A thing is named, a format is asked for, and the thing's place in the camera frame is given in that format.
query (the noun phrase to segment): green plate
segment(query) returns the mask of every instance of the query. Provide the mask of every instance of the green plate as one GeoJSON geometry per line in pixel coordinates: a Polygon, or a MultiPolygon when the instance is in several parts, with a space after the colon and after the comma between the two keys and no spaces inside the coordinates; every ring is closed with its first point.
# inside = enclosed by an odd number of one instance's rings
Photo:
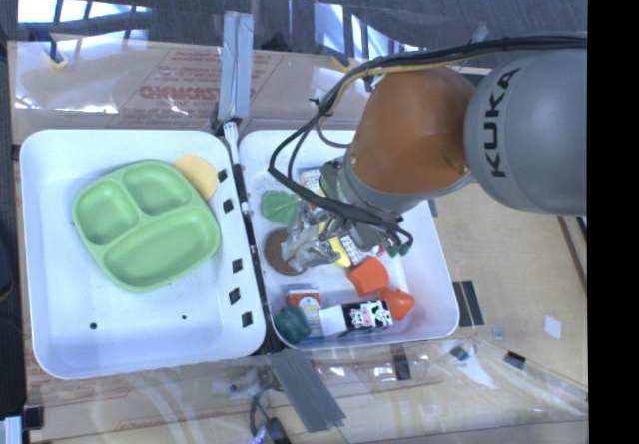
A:
{"type": "Polygon", "coordinates": [[[207,203],[161,161],[131,164],[81,189],[73,222],[102,270],[131,291],[150,291],[186,275],[221,241],[207,203]]]}

